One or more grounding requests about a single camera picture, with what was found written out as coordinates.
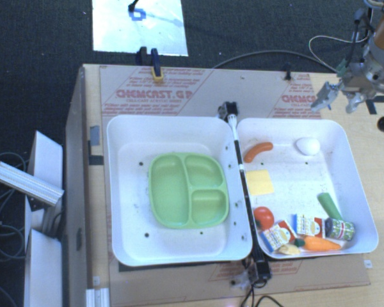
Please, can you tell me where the green and white can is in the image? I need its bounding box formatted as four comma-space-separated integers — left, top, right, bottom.
324, 217, 356, 242

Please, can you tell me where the green divided plate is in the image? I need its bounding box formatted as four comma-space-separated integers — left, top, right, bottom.
147, 152, 230, 230

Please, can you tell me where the green cucumber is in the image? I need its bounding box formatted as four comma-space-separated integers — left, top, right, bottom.
317, 192, 344, 222

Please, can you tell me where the yellow cheese slice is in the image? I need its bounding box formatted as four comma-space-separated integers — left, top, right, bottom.
245, 169, 275, 197

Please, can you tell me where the orange sausage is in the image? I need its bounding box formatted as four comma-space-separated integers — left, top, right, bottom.
243, 141, 274, 164

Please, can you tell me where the white egg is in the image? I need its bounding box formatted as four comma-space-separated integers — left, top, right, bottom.
295, 137, 321, 157

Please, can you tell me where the white plastic tray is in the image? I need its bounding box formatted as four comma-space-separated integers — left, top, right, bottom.
236, 117, 380, 261
106, 114, 254, 267

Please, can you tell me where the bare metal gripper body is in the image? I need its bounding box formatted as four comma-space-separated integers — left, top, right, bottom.
339, 59, 384, 97

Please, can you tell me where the pale yellow toy food piece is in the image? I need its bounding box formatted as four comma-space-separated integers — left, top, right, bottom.
277, 244, 302, 256

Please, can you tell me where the red tomato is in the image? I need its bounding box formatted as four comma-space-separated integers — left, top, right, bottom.
253, 206, 275, 231

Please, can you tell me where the white red blue carton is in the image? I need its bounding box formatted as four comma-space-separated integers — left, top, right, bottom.
291, 213, 327, 239
259, 219, 298, 253

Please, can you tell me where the brown cardboard board red print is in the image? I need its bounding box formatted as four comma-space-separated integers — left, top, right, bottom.
99, 65, 372, 304

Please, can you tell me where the thin black and white rod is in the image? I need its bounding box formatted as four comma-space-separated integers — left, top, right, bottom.
227, 114, 267, 265

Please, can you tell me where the orange carrot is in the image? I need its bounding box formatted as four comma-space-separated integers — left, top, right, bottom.
293, 235, 342, 253

